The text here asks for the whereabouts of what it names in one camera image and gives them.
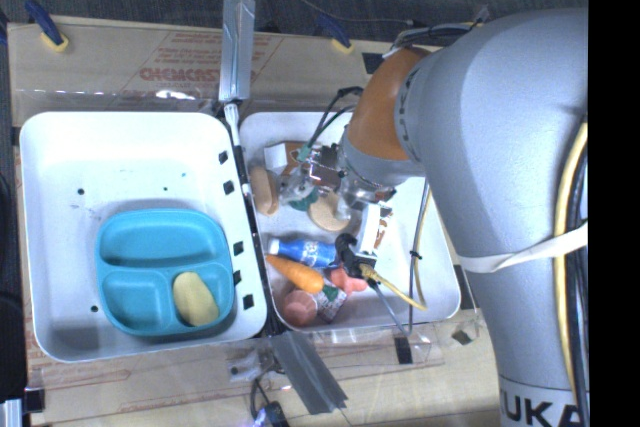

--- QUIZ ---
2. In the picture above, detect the tan bread roll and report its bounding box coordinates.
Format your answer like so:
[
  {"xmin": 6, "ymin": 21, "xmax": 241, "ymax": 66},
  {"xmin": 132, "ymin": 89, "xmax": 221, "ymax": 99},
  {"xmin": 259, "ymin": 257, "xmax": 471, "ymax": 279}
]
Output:
[{"xmin": 249, "ymin": 164, "xmax": 281, "ymax": 217}]

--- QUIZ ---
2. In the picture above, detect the yellow potato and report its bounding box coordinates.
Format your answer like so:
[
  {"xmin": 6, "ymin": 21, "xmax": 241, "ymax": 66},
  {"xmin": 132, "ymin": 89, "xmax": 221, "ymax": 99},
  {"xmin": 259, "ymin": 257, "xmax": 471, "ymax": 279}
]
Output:
[{"xmin": 171, "ymin": 270, "xmax": 221, "ymax": 328}]

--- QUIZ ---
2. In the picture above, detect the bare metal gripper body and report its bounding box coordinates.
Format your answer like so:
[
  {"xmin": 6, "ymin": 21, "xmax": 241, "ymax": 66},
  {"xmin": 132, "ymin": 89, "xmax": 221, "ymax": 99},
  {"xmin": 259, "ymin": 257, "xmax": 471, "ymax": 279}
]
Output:
[{"xmin": 301, "ymin": 142, "xmax": 397, "ymax": 218}]

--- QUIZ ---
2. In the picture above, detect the brown cardboard board red print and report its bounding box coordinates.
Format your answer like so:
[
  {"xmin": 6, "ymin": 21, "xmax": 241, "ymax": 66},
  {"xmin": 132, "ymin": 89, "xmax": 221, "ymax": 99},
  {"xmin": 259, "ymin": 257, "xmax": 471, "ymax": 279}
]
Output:
[{"xmin": 6, "ymin": 14, "xmax": 501, "ymax": 427}]

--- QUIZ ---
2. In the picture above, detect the black cylinder on white bracket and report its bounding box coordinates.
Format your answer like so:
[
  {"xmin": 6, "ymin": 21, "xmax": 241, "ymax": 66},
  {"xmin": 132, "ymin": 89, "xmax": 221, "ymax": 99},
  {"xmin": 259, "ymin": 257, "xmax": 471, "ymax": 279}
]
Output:
[{"xmin": 333, "ymin": 202, "xmax": 383, "ymax": 280}]

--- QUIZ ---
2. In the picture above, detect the tan round biscuit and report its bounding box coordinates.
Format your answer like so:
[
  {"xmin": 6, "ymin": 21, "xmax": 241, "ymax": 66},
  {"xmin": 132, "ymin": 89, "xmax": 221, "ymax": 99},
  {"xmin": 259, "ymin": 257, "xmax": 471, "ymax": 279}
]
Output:
[{"xmin": 307, "ymin": 191, "xmax": 352, "ymax": 233}]

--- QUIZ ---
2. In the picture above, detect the blue divided plate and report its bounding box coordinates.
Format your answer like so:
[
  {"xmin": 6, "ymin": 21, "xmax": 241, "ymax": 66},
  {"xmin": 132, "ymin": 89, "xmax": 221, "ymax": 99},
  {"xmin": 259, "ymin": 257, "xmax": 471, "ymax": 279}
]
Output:
[{"xmin": 94, "ymin": 208, "xmax": 237, "ymax": 339}]

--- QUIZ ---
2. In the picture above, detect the white and brown carton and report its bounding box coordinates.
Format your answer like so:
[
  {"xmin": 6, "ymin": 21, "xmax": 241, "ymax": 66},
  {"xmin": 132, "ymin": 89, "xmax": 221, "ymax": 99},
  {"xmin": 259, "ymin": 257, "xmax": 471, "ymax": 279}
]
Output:
[{"xmin": 263, "ymin": 140, "xmax": 307, "ymax": 177}]

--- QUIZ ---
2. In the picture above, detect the black block with thin wires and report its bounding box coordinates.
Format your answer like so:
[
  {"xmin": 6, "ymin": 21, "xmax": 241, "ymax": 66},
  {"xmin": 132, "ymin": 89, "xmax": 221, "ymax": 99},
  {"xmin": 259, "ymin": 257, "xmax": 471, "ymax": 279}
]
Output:
[{"xmin": 262, "ymin": 401, "xmax": 291, "ymax": 427}]

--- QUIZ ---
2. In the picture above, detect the red toy food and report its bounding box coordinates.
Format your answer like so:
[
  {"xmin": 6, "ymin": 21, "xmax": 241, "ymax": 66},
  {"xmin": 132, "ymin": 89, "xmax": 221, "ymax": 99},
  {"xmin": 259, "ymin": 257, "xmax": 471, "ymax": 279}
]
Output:
[{"xmin": 330, "ymin": 266, "xmax": 370, "ymax": 295}]

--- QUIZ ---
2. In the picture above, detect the orange carrot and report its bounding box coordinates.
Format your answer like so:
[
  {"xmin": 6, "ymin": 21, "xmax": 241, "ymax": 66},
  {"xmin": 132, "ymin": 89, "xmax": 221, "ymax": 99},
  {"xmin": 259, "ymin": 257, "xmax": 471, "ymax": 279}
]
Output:
[{"xmin": 265, "ymin": 254, "xmax": 326, "ymax": 295}]

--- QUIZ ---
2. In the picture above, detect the blue bottle white cap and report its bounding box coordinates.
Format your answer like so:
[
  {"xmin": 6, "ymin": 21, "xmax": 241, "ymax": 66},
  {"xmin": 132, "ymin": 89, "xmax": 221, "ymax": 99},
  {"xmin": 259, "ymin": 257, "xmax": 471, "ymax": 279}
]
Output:
[{"xmin": 267, "ymin": 237, "xmax": 340, "ymax": 270}]

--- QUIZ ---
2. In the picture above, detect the white plastic tray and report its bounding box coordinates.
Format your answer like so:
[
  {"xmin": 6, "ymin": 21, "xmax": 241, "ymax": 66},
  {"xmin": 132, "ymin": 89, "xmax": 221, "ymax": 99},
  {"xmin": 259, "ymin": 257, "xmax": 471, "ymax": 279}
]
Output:
[
  {"xmin": 238, "ymin": 110, "xmax": 462, "ymax": 333},
  {"xmin": 18, "ymin": 110, "xmax": 269, "ymax": 364}
]

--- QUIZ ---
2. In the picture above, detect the green and white packet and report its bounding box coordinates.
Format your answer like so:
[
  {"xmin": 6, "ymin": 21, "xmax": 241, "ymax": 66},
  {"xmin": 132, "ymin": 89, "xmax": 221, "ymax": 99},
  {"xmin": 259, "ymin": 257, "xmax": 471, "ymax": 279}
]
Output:
[{"xmin": 314, "ymin": 283, "xmax": 348, "ymax": 323}]

